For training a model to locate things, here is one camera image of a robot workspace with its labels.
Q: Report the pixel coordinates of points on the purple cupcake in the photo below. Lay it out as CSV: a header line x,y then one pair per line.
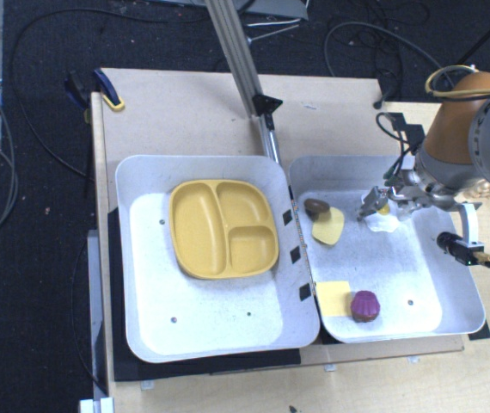
x,y
365,306

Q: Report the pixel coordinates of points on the thin black and white rod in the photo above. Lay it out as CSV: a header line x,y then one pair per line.
x,y
299,230

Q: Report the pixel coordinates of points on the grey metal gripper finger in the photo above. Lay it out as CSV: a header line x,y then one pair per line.
x,y
371,200
406,210

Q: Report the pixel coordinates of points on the white plastic tray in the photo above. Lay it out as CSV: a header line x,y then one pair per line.
x,y
382,269
210,316

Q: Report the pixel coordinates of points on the brown doughnut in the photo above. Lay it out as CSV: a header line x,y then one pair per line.
x,y
316,206

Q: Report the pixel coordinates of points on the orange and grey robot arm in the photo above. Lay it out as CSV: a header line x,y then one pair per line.
x,y
455,118

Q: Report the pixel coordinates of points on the yellow square cheese slice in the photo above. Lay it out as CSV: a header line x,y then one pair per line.
x,y
333,299

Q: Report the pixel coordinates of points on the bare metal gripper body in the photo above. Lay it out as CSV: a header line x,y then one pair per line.
x,y
432,194

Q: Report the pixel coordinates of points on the yellow round flat slice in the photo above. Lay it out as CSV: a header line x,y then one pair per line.
x,y
330,230

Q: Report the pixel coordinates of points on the brown cardboard board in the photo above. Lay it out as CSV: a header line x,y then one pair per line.
x,y
176,114

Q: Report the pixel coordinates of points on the white fried egg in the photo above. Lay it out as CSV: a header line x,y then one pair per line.
x,y
381,226

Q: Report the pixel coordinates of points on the black cylinder on white bracket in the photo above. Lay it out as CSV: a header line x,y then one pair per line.
x,y
457,245

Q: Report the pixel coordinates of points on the yellow divided plate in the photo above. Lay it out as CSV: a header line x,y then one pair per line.
x,y
197,226

